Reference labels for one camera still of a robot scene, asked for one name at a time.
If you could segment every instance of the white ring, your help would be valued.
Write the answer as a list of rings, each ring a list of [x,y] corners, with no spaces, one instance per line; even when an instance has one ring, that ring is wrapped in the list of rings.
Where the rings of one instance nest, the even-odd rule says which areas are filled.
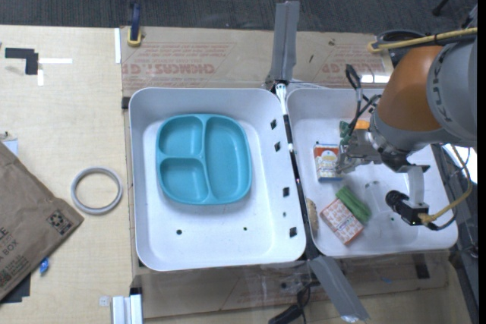
[[[76,188],[77,185],[80,183],[80,181],[85,178],[87,175],[93,174],[93,173],[101,173],[103,175],[107,175],[110,178],[113,179],[113,181],[117,184],[118,186],[118,193],[116,194],[116,198],[107,206],[102,206],[101,208],[93,208],[91,206],[85,206],[78,198],[76,194]],[[120,202],[122,199],[122,194],[123,194],[123,184],[122,180],[120,177],[112,170],[109,168],[105,168],[103,166],[93,166],[92,168],[86,168],[82,171],[80,171],[77,176],[74,178],[72,184],[71,184],[71,197],[74,201],[74,204],[76,205],[77,208],[82,210],[85,213],[89,213],[91,215],[103,215],[104,213],[107,213],[108,211],[111,211],[113,208],[116,207],[116,205]]]

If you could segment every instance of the green sponge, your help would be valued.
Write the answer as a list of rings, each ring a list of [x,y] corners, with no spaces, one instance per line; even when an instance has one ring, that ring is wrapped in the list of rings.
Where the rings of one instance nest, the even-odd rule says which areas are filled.
[[[342,187],[339,189],[336,193],[336,197],[342,201],[342,203],[351,211],[357,220],[363,224],[368,222],[371,217],[370,209],[347,187]]]

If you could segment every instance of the blue plate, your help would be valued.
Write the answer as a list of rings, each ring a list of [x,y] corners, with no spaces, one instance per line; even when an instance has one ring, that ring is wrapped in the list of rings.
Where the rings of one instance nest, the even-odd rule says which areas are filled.
[[[185,204],[227,204],[251,186],[251,155],[243,127],[227,116],[173,116],[156,138],[163,193]]]

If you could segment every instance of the wooden table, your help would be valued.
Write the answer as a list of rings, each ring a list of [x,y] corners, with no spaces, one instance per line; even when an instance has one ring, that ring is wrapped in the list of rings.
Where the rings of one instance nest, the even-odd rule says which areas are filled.
[[[116,171],[128,192],[122,70],[115,62],[114,35],[114,29],[0,26],[0,130],[17,136],[22,163],[70,204],[74,176],[94,165]],[[39,58],[71,58],[72,64],[43,65],[39,86],[36,76],[24,73],[24,60],[5,58],[5,47],[35,49]],[[88,205],[101,206],[115,196],[115,185],[92,176],[82,181],[78,194]],[[128,295],[132,281],[128,207],[124,195],[105,215],[84,214],[84,223],[49,257],[47,273],[32,273],[30,296],[0,305],[0,322],[109,323],[104,301]],[[470,322],[456,273],[452,266],[447,271],[444,288],[367,296],[362,303],[372,322]],[[260,323],[285,308],[147,322]],[[308,320],[343,322],[328,300],[312,303]]]

